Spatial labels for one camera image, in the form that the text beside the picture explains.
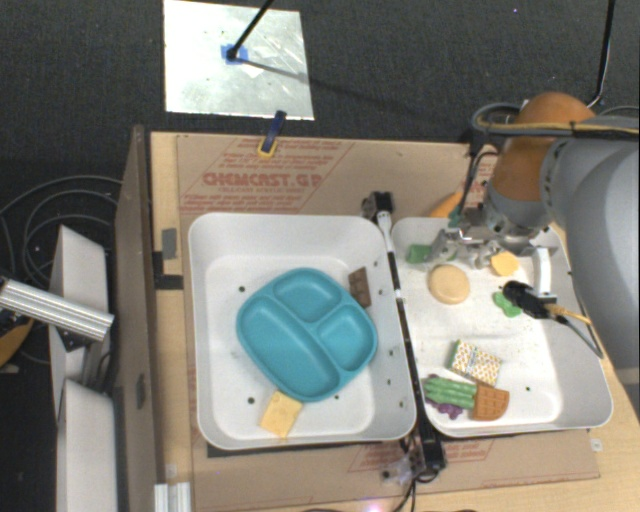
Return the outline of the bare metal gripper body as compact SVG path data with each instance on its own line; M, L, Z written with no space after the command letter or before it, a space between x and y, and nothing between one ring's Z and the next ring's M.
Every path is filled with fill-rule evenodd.
M532 240L543 229L543 208L516 206L507 212L496 206L456 207L451 212L451 227L458 233L457 245L479 254L506 250L515 256L531 256Z

